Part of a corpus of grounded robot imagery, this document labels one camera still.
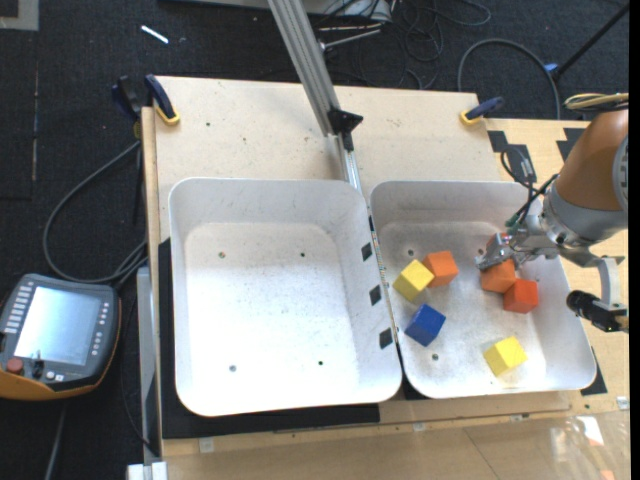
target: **red button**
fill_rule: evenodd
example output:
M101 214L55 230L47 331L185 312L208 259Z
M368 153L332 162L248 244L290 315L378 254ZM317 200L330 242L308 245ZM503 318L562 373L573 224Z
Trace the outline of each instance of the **red button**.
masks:
M7 371L15 375L22 375L24 370L24 363L19 357L12 357L7 361Z

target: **wooden cube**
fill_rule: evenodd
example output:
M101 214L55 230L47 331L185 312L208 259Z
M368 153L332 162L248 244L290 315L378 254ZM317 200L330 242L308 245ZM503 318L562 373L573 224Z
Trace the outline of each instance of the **wooden cube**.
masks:
M512 259L480 271L480 285L489 292L504 293L516 282L516 267Z
M404 333L426 347L436 339L446 317L428 304L422 304L415 312Z
M451 251L439 251L427 254L422 264L433 274L433 280L429 283L429 288L444 286L453 281L458 275L458 266L453 259Z
M528 359L515 336L509 336L497 342L483 355L496 377L521 365Z
M431 271L418 260L413 260L400 272L393 287L405 299L413 302L433 279Z
M527 279L516 279L504 292L502 307L506 311L528 313L538 305L538 283Z

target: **blue cube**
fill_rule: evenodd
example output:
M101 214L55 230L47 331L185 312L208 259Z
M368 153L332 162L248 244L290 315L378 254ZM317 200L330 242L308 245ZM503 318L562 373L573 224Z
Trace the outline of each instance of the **blue cube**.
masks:
M436 339L447 317L427 304L423 304L411 318L404 333L426 347Z

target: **clamp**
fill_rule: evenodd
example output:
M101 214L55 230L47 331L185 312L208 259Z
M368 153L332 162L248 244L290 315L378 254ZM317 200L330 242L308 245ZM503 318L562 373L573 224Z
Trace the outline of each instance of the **clamp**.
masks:
M151 105L155 101L156 112L160 118L169 126L178 124L180 114L173 108L169 96L158 79L152 74L146 75L144 85L148 91L146 104ZM143 104L128 76L124 75L118 78L116 84L111 87L111 97L120 112L134 122L134 134L140 138L140 113Z
M494 112L496 110L501 109L504 106L504 98L502 96L498 96L496 98L491 98L490 100L483 101L477 107L472 108L471 110L460 113L460 120L466 124L467 126L476 124L480 119L482 119L489 112Z

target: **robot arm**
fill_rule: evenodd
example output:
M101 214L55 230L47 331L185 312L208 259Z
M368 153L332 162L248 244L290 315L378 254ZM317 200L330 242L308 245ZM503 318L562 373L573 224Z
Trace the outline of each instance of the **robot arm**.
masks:
M628 228L628 131L628 109L597 115L539 194L542 210L514 216L505 232L490 238L476 266L484 270L511 258L520 268L539 256L560 255L580 267L597 267L601 297L573 291L567 305L605 332L628 333L617 269L624 257L598 257L589 250Z

